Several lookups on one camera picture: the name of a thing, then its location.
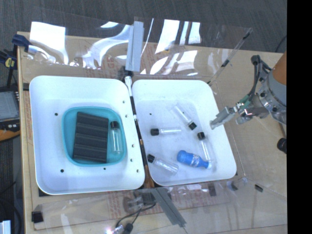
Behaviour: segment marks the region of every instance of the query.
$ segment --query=blue plastic bottle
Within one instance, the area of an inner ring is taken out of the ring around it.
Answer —
[[[208,168],[209,166],[209,162],[208,161],[204,161],[200,156],[196,155],[196,154],[191,154],[188,153],[184,150],[181,150],[180,152],[178,152],[177,157],[176,157],[177,161],[193,166],[193,167],[205,167]]]

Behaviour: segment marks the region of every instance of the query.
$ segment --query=black sponge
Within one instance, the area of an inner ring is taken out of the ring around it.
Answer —
[[[107,162],[108,118],[77,113],[73,159]]]

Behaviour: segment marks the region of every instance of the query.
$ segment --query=vial with black cap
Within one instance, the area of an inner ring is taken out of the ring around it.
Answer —
[[[174,135],[179,134],[182,132],[180,127],[166,127],[166,128],[152,128],[151,135],[158,136],[158,135]]]
[[[110,141],[111,141],[111,150],[113,153],[121,153],[122,152],[122,144],[121,144],[121,131],[118,127],[117,121],[111,122],[110,129]]]
[[[189,114],[178,103],[171,109],[171,111],[173,114],[178,116],[191,130],[197,127]]]
[[[203,150],[203,153],[205,155],[205,159],[206,159],[206,161],[209,162],[208,169],[210,169],[213,165],[214,159],[212,157],[212,151],[208,150],[208,143],[207,143],[208,140],[207,140],[204,132],[199,132],[197,134],[197,137],[199,139],[201,149]]]
[[[177,164],[174,164],[170,161],[163,160],[161,158],[157,158],[151,154],[147,155],[147,161],[149,163],[163,169],[164,171],[166,171],[170,175],[175,175],[179,170],[179,166]]]

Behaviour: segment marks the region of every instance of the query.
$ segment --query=white tray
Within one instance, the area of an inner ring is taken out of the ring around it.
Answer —
[[[161,186],[173,186],[228,179],[236,174],[236,163],[224,126],[211,130],[210,120],[219,113],[209,85],[200,80],[138,80],[133,84],[134,101],[146,155],[179,165],[176,175],[149,163],[153,180]],[[169,112],[179,103],[197,124],[194,130],[185,127]],[[151,136],[150,129],[181,126],[182,132],[172,136]],[[178,151],[185,150],[204,158],[197,138],[198,132],[208,138],[208,147],[216,163],[211,169],[194,168],[177,162]]]
[[[133,190],[143,184],[142,157],[124,83],[115,79],[39,76],[31,81],[29,92],[36,180],[42,191],[59,195]],[[66,157],[62,116],[66,110],[82,106],[110,108],[121,117],[127,145],[127,154],[121,162],[83,167]]]

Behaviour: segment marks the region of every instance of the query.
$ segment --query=black cap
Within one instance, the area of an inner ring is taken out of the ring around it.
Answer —
[[[194,122],[192,122],[192,123],[189,124],[189,128],[190,128],[191,130],[193,130],[196,126],[197,126],[197,125],[196,125]]]
[[[151,135],[152,135],[152,136],[159,135],[159,129],[158,129],[158,128],[153,128],[153,129],[151,129]]]
[[[132,223],[127,223],[123,233],[130,233],[132,230],[133,230],[133,224]]]
[[[118,127],[118,122],[117,121],[112,121],[111,122],[111,128],[114,128],[114,127]]]
[[[198,133],[198,134],[197,134],[197,137],[198,137],[198,139],[200,139],[200,140],[202,140],[202,139],[205,139],[205,138],[206,138],[206,137],[205,137],[204,132],[200,132],[200,133]]]
[[[147,155],[147,161],[150,162],[150,163],[153,163],[154,162],[154,159],[155,159],[155,156],[151,155],[151,154],[148,154]]]
[[[277,148],[287,154],[287,139],[281,138],[277,143]]]

